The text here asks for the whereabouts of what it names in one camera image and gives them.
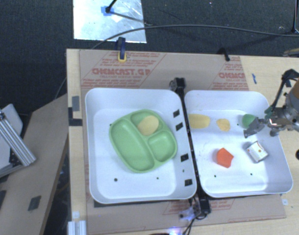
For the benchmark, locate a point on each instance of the green divided plate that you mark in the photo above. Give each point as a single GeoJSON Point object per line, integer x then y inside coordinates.
{"type": "Point", "coordinates": [130, 143]}

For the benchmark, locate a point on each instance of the brown cardboard board red print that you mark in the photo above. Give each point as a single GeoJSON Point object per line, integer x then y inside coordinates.
{"type": "Point", "coordinates": [130, 77]}

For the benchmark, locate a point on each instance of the thin black rod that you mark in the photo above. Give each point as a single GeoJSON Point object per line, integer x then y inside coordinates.
{"type": "Point", "coordinates": [190, 143]}

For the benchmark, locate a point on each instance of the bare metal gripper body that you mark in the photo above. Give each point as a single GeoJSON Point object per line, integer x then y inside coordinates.
{"type": "Point", "coordinates": [281, 120]}

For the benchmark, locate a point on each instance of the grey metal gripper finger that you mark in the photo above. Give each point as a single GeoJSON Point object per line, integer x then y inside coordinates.
{"type": "Point", "coordinates": [254, 128]}
{"type": "Point", "coordinates": [276, 131]}

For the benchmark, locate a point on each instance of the green toy ball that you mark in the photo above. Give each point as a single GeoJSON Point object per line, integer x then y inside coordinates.
{"type": "Point", "coordinates": [248, 120]}

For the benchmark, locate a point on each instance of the yellow flat toy chip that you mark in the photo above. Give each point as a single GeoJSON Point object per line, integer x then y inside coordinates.
{"type": "Point", "coordinates": [199, 121]}

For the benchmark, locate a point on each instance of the small yellow toy chip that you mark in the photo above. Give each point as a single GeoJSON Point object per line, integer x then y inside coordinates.
{"type": "Point", "coordinates": [223, 125]}

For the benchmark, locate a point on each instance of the small white carton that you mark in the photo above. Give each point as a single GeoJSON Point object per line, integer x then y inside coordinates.
{"type": "Point", "coordinates": [257, 152]}

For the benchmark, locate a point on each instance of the yellow oval toy potato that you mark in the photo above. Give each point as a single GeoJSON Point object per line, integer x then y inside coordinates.
{"type": "Point", "coordinates": [148, 125]}

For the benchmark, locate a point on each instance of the orange toy wedge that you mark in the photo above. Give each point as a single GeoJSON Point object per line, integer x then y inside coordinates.
{"type": "Point", "coordinates": [224, 157]}

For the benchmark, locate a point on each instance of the white plastic tray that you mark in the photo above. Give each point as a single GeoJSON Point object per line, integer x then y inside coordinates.
{"type": "Point", "coordinates": [139, 185]}
{"type": "Point", "coordinates": [237, 180]}

